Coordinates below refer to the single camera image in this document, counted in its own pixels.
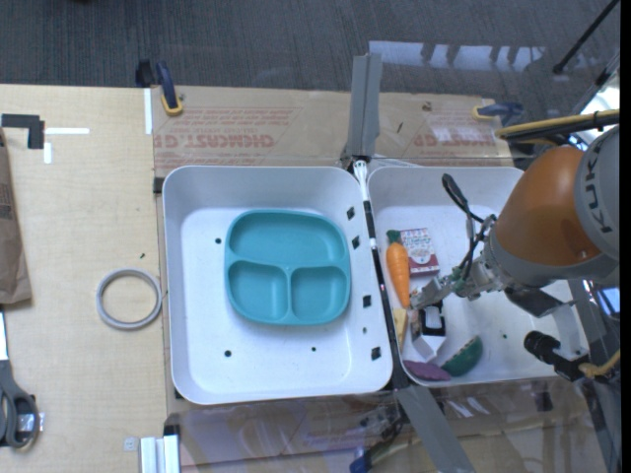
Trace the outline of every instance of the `toy carrot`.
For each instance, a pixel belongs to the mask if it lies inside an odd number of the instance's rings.
[[[388,230],[390,245],[386,249],[387,271],[394,285],[396,295],[405,308],[410,306],[410,264],[407,250],[401,243],[401,233]]]

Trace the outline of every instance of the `metal ring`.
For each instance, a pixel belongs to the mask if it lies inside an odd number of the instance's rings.
[[[103,306],[103,295],[105,292],[105,288],[115,279],[119,277],[139,277],[144,280],[147,284],[149,284],[154,293],[156,294],[156,304],[154,305],[153,310],[149,312],[149,315],[146,317],[136,320],[133,322],[125,322],[122,320],[115,319],[111,315],[109,315]],[[113,272],[108,273],[99,283],[99,288],[97,289],[97,312],[101,316],[101,319],[108,326],[114,327],[116,329],[139,329],[141,327],[146,326],[152,320],[154,320],[158,313],[160,313],[160,308],[162,307],[162,294],[160,290],[160,284],[158,280],[151,275],[149,272],[141,269],[141,268],[120,268],[118,270],[114,270]]]

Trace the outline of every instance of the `paper bag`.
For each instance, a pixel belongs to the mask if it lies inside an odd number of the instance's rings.
[[[31,281],[13,200],[7,141],[0,128],[0,304],[31,297]]]

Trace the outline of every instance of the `white plastic tray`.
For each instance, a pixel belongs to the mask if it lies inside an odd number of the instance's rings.
[[[391,292],[391,280],[385,261],[387,230],[428,228],[433,239],[441,275],[451,273],[468,249],[465,215],[445,192],[441,178],[448,172],[467,198],[471,211],[484,218],[499,215],[522,172],[511,168],[432,168],[385,167],[369,177],[368,188],[375,216],[378,246],[386,279],[390,304],[400,306]],[[431,277],[412,277],[412,285],[424,286]],[[571,299],[565,282],[557,282],[544,291],[559,300]],[[450,381],[416,381],[428,386],[464,385],[540,376],[553,376],[554,370],[524,348],[524,338],[531,330],[559,336],[551,316],[533,317],[504,293],[484,293],[477,301],[450,295],[444,299],[443,315],[447,338],[432,362],[438,366],[456,353],[470,338],[479,335],[483,356],[476,367]],[[587,345],[583,335],[583,345]],[[402,358],[425,362],[412,346],[407,334],[402,346]]]
[[[163,202],[172,375],[185,399],[212,405],[352,394],[388,382],[386,321],[361,192],[350,173],[325,167],[183,167],[165,180]],[[239,214],[265,208],[324,215],[345,233],[351,296],[333,321],[261,324],[230,305],[225,236]]]

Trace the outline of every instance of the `teal divided plate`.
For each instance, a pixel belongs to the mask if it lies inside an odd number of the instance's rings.
[[[324,216],[282,209],[241,214],[228,229],[225,267],[230,303],[250,320],[323,324],[348,305],[348,246]]]

